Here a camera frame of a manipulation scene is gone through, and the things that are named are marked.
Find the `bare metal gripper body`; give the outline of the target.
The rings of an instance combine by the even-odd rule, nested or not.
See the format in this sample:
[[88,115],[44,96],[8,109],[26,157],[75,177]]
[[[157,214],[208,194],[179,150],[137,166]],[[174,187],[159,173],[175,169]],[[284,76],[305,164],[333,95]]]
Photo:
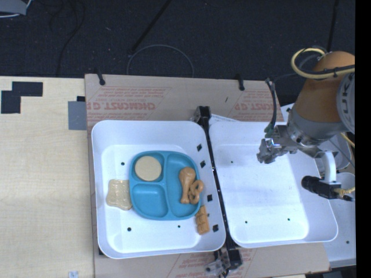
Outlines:
[[319,148],[321,142],[296,126],[277,125],[272,135],[272,154],[278,157],[301,151],[310,157],[317,157],[322,152]]

